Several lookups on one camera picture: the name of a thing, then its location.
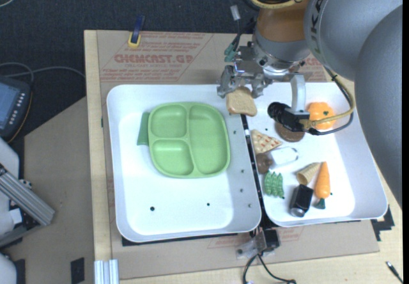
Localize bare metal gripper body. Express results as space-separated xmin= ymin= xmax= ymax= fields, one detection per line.
xmin=224 ymin=45 xmax=304 ymax=86

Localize toy bread slice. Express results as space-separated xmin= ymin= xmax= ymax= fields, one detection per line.
xmin=226 ymin=86 xmax=258 ymax=118

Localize toy pizza slice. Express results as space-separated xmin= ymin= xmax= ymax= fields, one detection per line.
xmin=250 ymin=129 xmax=284 ymax=155

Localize brown round biscuit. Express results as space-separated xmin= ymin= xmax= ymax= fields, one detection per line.
xmin=275 ymin=122 xmax=306 ymax=143

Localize green divided plate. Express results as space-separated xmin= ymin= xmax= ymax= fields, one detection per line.
xmin=137 ymin=101 xmax=231 ymax=179

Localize brown cardboard board red print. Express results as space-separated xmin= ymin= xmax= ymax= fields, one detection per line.
xmin=95 ymin=30 xmax=381 ymax=280

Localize orange toy pumpkin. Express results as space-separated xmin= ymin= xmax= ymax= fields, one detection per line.
xmin=305 ymin=102 xmax=336 ymax=131

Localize green toy pea pods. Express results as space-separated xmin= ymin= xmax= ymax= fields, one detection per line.
xmin=263 ymin=170 xmax=286 ymax=199

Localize beige toy ice cream cone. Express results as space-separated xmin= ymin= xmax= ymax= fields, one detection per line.
xmin=296 ymin=162 xmax=321 ymax=186

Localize white plastic tray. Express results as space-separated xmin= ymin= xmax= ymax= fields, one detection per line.
xmin=239 ymin=81 xmax=389 ymax=228
xmin=105 ymin=84 xmax=263 ymax=243

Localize orange toy carrot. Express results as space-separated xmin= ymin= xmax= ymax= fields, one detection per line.
xmin=312 ymin=161 xmax=332 ymax=210

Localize black can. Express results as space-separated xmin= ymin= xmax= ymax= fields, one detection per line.
xmin=289 ymin=184 xmax=315 ymax=218

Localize black cylinder on white bracket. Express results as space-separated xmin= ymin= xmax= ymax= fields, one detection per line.
xmin=267 ymin=74 xmax=311 ymax=133

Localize black block with thin wires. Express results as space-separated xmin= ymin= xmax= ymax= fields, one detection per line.
xmin=264 ymin=228 xmax=282 ymax=251

